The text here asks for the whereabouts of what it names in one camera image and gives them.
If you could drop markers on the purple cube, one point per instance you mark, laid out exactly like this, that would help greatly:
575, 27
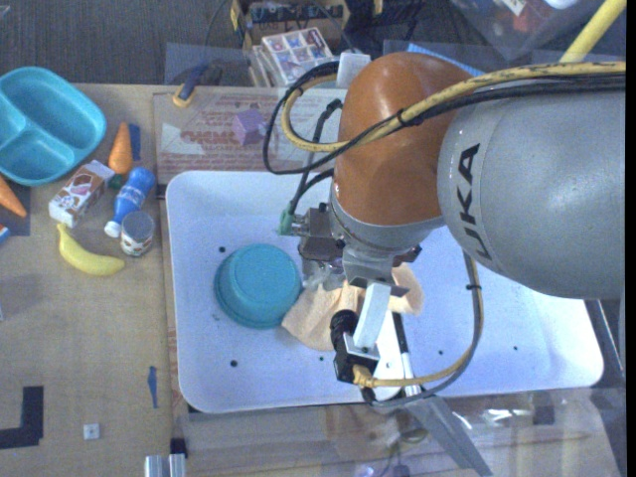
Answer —
249, 127

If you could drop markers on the black cylinder on white bracket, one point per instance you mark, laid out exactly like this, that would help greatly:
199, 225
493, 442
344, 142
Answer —
370, 316

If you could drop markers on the pale orange cloth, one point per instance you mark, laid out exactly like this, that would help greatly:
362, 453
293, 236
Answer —
313, 318

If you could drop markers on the brown and white carton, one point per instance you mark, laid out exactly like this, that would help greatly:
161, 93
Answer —
79, 194

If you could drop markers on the blue bottle, white cap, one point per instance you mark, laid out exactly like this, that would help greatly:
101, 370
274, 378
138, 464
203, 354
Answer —
131, 194

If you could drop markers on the thin black and white rod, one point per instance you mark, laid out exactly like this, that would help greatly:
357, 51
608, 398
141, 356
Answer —
400, 332

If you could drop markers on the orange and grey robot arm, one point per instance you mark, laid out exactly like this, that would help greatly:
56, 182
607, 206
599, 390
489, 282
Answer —
397, 167

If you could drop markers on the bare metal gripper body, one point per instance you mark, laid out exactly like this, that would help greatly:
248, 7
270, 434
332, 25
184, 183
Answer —
320, 236

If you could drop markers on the turquoise bowl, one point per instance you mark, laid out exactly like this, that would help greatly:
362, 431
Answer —
258, 286

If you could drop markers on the yellow banana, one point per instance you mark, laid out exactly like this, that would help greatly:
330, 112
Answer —
87, 262

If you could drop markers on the blue divided plate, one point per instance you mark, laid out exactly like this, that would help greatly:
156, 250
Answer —
49, 117

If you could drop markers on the orange carrot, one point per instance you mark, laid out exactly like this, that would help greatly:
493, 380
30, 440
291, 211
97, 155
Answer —
11, 199
120, 152

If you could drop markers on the small can, grey lid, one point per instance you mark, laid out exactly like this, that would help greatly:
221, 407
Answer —
137, 234

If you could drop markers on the white plastic tray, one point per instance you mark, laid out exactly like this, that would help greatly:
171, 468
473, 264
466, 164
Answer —
238, 206
522, 346

